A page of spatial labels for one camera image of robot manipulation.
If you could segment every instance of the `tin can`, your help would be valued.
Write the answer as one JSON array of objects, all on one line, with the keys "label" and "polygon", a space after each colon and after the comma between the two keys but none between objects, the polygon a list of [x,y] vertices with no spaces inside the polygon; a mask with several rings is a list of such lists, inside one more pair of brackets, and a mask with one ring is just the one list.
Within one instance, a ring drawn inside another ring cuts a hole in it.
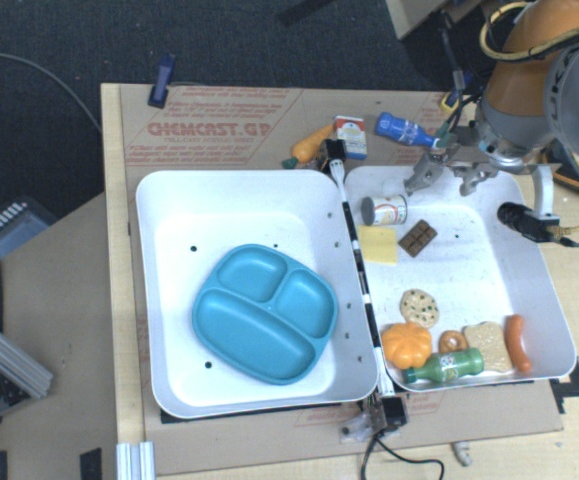
[{"label": "tin can", "polygon": [[402,224],[407,220],[407,201],[401,195],[365,197],[360,203],[360,213],[367,226]]}]

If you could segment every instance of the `sausage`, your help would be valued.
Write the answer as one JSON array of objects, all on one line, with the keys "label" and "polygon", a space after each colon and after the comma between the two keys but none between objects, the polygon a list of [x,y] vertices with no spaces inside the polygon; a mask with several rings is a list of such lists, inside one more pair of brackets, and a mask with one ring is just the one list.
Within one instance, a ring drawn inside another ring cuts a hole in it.
[{"label": "sausage", "polygon": [[505,344],[514,366],[521,372],[528,372],[531,370],[531,359],[527,357],[522,347],[522,328],[524,324],[525,319],[521,315],[511,315],[507,318]]}]

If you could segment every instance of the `orange pumpkin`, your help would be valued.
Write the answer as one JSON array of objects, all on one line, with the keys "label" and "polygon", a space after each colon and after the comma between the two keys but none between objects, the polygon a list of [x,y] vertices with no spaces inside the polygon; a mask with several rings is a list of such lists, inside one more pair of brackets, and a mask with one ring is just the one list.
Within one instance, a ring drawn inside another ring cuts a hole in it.
[{"label": "orange pumpkin", "polygon": [[433,349],[431,333],[414,322],[394,324],[381,337],[385,358],[401,370],[420,368]]}]

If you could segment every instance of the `cable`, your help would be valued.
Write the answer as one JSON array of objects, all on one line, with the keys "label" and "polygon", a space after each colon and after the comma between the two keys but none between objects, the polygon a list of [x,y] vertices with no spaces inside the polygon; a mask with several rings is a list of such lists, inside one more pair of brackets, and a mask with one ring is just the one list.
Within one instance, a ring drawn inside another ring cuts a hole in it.
[{"label": "cable", "polygon": [[487,44],[487,37],[490,35],[490,30],[503,16],[509,12],[516,10],[524,10],[527,6],[531,5],[529,2],[513,2],[507,5],[503,5],[500,9],[493,12],[493,14],[487,19],[486,23],[482,26],[480,30],[480,48],[488,57],[503,61],[503,62],[528,62],[532,60],[542,60],[547,55],[571,46],[579,42],[579,27],[568,30],[556,36],[555,38],[546,41],[540,45],[529,48],[528,50],[522,52],[512,52],[504,53],[502,51],[494,50]]},{"label": "cable", "polygon": [[76,103],[78,104],[78,106],[84,111],[84,113],[87,115],[87,117],[89,118],[89,120],[91,121],[91,123],[94,125],[94,127],[96,128],[96,130],[98,130],[99,133],[102,134],[102,128],[100,126],[100,124],[98,123],[98,121],[96,121],[96,118],[93,116],[93,114],[89,111],[89,109],[87,108],[87,106],[84,104],[84,102],[78,97],[78,95],[73,91],[73,89],[71,89],[71,87],[69,87],[66,83],[64,83],[62,80],[60,80],[60,78],[58,78],[56,75],[54,75],[51,71],[49,71],[48,69],[43,68],[41,65],[36,64],[35,62],[32,62],[30,60],[27,60],[23,57],[18,57],[17,55],[10,55],[8,53],[0,53],[0,58],[1,59],[8,59],[8,60],[12,60],[15,62],[19,62],[21,64],[25,64],[27,66],[31,66],[34,69],[37,69],[38,71],[40,71],[41,73],[44,73],[45,75],[47,75],[49,78],[51,78],[54,82],[56,82],[60,87],[62,87],[65,91],[67,91],[67,93],[69,94],[69,96],[71,96]]},{"label": "cable", "polygon": [[374,436],[371,438],[371,441],[369,441],[369,445],[367,446],[367,450],[365,451],[365,455],[362,458],[362,465],[360,466],[360,479],[361,480],[367,480],[367,476],[366,476],[367,464],[369,462],[369,457],[371,456],[371,452],[373,452],[373,449],[375,448],[376,444],[379,444],[387,453],[389,453],[390,455],[392,455],[396,459],[398,459],[402,462],[407,462],[408,464],[438,464],[440,466],[440,476],[438,476],[438,480],[442,480],[445,476],[445,465],[441,460],[439,460],[439,459],[422,459],[422,460],[407,459],[407,458],[403,457],[402,455],[399,455],[398,453],[394,452],[391,448],[389,448],[387,445],[385,445],[380,440],[380,434],[378,433],[378,434],[374,434]]}]

